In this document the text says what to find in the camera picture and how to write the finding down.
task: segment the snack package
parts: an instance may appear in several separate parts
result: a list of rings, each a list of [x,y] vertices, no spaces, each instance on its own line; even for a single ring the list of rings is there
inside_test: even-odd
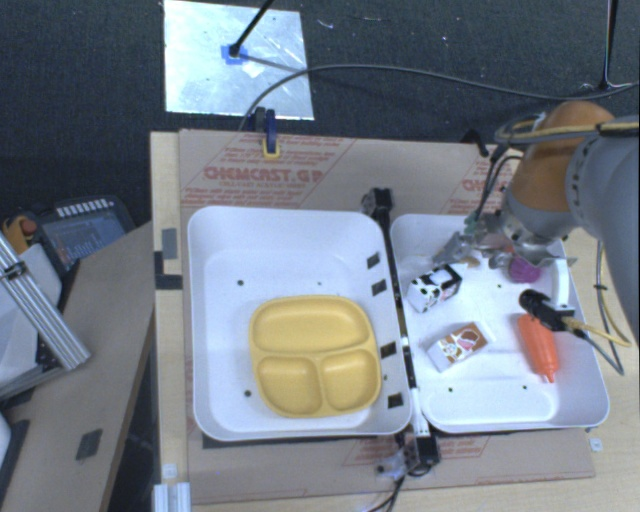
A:
[[[477,323],[471,322],[433,343],[427,349],[427,355],[438,371],[443,372],[468,359],[488,344],[489,338],[486,333]]]

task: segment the white plastic tray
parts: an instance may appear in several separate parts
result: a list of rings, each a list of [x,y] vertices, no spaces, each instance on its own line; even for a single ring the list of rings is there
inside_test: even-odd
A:
[[[392,225],[391,236],[402,292],[411,279],[430,270],[431,258],[455,231],[463,217],[404,215]],[[562,253],[562,246],[554,248]],[[516,320],[524,313],[520,293],[534,288],[551,296],[553,273],[545,270],[532,285],[514,284],[503,270],[491,270],[486,259],[468,269],[457,295],[418,313],[404,301],[420,406],[437,428],[451,433],[495,432],[594,426],[605,420],[609,399],[590,345],[567,333],[556,333],[559,370],[550,384],[533,373]],[[582,318],[573,282],[569,304]],[[493,343],[478,354],[440,373],[425,348],[471,321],[482,321]]]
[[[207,435],[239,441],[383,435],[404,428],[411,403],[384,238],[375,222],[351,212],[212,206],[189,221],[188,247],[194,412]],[[386,290],[374,295],[372,286],[383,281]],[[369,408],[286,418],[258,393],[249,321],[267,300],[314,294],[355,301],[369,316],[378,347],[395,342],[397,350],[381,360],[382,389]],[[390,408],[389,397],[398,394],[402,405]]]

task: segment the blue tape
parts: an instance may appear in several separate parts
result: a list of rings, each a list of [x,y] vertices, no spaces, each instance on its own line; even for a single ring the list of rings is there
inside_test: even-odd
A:
[[[222,54],[222,58],[227,64],[231,66],[237,66],[238,64],[243,64],[244,62],[246,62],[247,60],[246,58],[249,54],[247,53],[247,49],[244,46],[240,47],[240,52],[238,53],[237,57],[231,57],[231,55],[229,55],[230,47],[231,47],[230,44],[223,45],[220,47],[220,53]]]

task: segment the red-orange object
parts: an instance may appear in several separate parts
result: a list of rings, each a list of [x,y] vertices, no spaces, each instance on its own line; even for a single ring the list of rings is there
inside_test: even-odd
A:
[[[549,382],[554,382],[553,375],[558,371],[558,354],[553,333],[531,315],[522,315],[518,318],[518,328],[529,352],[534,371],[545,375]]]

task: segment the cardboard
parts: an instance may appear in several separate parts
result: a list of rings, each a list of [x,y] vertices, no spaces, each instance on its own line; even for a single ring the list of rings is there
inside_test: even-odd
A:
[[[92,355],[6,411],[30,423],[3,512],[107,510],[151,346],[151,246],[147,224],[81,262],[64,318]]]
[[[358,210],[360,199],[372,187],[392,188],[392,218],[405,213],[468,213],[479,199],[487,161],[470,145],[289,135],[279,139],[282,158],[265,161],[259,140],[252,133],[179,134],[180,220],[174,227],[182,233],[188,480],[193,503],[390,490],[392,483],[377,477],[375,466],[397,450],[393,437],[249,445],[203,439],[191,406],[185,228],[190,216],[209,204]],[[507,169],[503,179],[509,178]],[[494,194],[487,208],[498,201]],[[595,474],[584,431],[579,429],[450,437],[442,441],[441,449],[441,464],[427,477],[408,482],[407,488]]]

